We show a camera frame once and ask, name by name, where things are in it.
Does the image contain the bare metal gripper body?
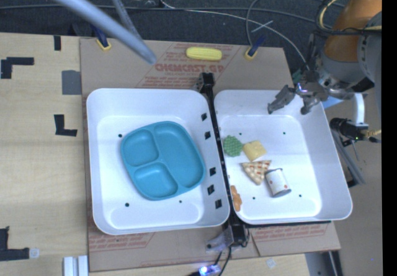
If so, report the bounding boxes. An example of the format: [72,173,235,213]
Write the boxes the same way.
[293,69,355,102]

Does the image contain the white plastic tray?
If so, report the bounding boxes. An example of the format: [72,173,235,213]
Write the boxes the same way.
[86,87,231,236]
[213,89,354,226]

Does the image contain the yellow cheese wedge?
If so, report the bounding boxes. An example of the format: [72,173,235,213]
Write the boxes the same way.
[242,140,268,162]

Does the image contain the green grapes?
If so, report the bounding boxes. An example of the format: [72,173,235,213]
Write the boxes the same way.
[222,135,244,158]

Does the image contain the pizza slice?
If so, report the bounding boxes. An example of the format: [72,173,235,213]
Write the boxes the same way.
[241,159,273,186]

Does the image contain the white can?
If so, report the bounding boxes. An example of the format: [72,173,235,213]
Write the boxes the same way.
[264,167,293,198]

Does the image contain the yellow corn cob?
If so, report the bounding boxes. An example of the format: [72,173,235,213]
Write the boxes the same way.
[185,47,223,62]

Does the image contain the orange toy food piece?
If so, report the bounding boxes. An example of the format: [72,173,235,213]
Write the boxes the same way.
[230,185,243,211]

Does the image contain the blue divided plate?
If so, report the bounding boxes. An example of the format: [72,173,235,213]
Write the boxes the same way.
[120,120,207,202]

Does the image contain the brown cardboard board red print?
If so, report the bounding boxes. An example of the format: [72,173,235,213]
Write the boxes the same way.
[79,38,342,273]

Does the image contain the black cylinder on white bracket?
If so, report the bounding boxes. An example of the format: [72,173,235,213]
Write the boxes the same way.
[329,92,370,143]

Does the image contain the black block with thin wires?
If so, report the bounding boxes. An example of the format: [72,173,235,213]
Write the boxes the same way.
[228,222,249,246]
[197,72,216,93]

